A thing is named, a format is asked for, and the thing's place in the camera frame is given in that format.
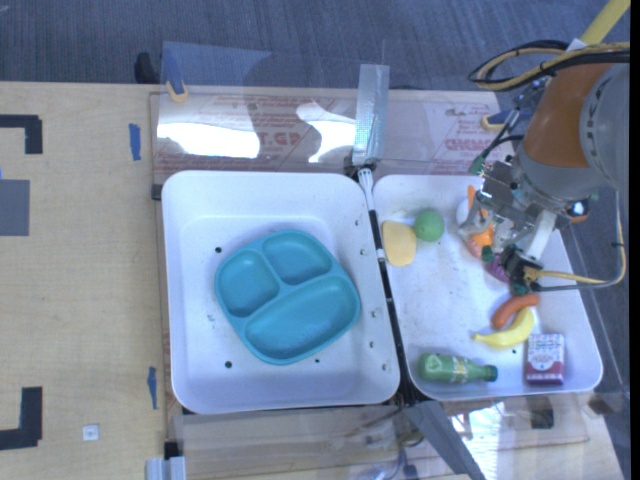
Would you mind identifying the brown cardboard board red print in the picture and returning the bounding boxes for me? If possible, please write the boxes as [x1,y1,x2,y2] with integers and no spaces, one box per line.
[149,87,604,447]

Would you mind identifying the red and white carton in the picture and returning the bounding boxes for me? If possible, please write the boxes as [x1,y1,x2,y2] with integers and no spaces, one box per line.
[523,332,567,387]

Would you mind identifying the yellow lemon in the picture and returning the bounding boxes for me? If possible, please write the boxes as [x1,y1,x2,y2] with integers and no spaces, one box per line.
[380,219,418,269]

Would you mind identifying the green plastic bottle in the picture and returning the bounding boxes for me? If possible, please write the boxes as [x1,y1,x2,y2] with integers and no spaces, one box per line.
[416,351,500,386]

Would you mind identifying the orange carrot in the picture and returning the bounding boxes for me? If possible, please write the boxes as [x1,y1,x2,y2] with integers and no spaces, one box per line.
[466,184,497,261]

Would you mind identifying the orange sausage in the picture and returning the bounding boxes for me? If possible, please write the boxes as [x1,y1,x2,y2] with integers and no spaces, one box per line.
[490,292,542,331]

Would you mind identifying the purple grapes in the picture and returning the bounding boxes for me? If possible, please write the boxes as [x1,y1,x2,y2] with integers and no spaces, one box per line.
[486,256,512,285]

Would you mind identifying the blue divided plate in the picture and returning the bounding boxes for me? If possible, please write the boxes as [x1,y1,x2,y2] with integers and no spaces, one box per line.
[213,228,362,367]

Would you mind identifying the yellow banana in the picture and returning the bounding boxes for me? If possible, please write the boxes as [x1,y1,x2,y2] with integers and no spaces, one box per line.
[471,307,537,351]

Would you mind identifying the green lime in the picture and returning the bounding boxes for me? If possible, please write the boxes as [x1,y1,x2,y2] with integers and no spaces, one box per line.
[412,208,446,244]

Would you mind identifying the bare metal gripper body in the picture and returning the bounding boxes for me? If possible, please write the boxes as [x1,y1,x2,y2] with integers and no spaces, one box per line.
[478,160,557,233]

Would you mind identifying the white plastic tray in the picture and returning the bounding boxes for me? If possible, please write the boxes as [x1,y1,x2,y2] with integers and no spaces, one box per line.
[160,169,402,416]
[372,173,605,403]

